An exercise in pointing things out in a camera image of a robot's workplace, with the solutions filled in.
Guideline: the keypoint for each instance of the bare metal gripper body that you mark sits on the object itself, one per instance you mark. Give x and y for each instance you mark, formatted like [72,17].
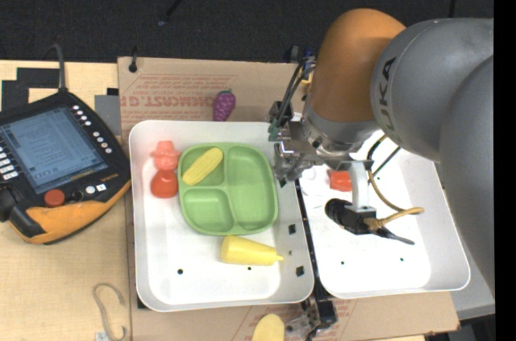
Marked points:
[303,148]

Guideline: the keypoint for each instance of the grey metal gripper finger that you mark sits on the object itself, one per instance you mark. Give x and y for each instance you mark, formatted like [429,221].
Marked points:
[299,169]
[280,169]

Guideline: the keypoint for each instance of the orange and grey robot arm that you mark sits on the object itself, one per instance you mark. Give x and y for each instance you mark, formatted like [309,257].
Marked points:
[423,89]

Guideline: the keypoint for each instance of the green divided plate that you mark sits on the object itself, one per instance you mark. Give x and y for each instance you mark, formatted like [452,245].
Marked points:
[246,190]

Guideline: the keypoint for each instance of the orange toy block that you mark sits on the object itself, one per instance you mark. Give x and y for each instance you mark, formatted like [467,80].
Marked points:
[339,181]

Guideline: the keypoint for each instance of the thin black rod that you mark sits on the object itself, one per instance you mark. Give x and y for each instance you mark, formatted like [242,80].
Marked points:
[307,234]

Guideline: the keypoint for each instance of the yellow corn cob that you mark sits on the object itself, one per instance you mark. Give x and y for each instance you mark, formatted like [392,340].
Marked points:
[202,166]

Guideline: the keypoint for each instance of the brown cardboard board red print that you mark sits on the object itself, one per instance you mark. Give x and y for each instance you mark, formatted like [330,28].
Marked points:
[250,89]

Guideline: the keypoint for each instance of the purple grapes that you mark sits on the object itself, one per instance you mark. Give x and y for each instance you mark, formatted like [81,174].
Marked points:
[224,105]

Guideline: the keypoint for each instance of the yellow cone-shaped bottle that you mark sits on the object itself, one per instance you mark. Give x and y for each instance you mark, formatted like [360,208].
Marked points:
[244,250]

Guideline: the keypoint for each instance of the white plastic tray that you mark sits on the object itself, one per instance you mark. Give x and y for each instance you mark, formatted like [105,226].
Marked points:
[379,267]
[201,275]

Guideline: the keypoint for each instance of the pale yellow rounded toy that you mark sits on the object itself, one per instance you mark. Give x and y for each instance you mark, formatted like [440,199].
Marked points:
[268,328]

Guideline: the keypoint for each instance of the black cylinder on white bracket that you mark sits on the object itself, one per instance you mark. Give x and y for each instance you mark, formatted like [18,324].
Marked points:
[359,190]

